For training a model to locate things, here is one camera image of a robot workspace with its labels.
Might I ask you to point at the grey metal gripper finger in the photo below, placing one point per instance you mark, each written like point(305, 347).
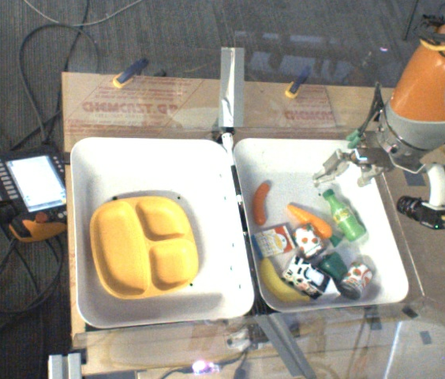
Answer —
point(369, 175)
point(332, 168)

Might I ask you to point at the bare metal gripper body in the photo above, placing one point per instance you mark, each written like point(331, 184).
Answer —
point(376, 152)

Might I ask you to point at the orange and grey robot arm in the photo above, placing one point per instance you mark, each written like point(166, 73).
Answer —
point(419, 93)

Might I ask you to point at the white plastic tray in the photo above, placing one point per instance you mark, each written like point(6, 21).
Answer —
point(214, 196)
point(293, 164)

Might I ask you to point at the green plastic bottle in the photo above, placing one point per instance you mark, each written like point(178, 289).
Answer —
point(346, 219)

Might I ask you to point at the orange toy carrot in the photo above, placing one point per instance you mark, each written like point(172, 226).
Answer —
point(311, 218)

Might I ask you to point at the orange toy sausage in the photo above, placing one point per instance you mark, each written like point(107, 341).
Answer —
point(261, 203)

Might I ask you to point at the white orange and blue carton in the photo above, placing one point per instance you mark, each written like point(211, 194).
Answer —
point(274, 242)

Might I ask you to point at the dark green can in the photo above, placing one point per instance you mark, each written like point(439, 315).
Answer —
point(333, 266)

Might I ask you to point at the white can with orange print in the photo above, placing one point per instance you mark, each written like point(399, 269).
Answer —
point(356, 280)

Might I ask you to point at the black and white carton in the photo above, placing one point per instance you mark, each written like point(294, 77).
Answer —
point(305, 276)

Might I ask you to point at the yellow banana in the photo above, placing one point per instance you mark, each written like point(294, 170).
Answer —
point(275, 284)

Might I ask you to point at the yellow divided plate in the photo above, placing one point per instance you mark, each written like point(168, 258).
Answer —
point(143, 247)

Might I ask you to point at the brown cardboard board red print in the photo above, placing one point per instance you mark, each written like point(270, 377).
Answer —
point(135, 109)

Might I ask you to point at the black cylinder on white bracket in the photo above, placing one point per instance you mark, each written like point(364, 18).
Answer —
point(437, 184)

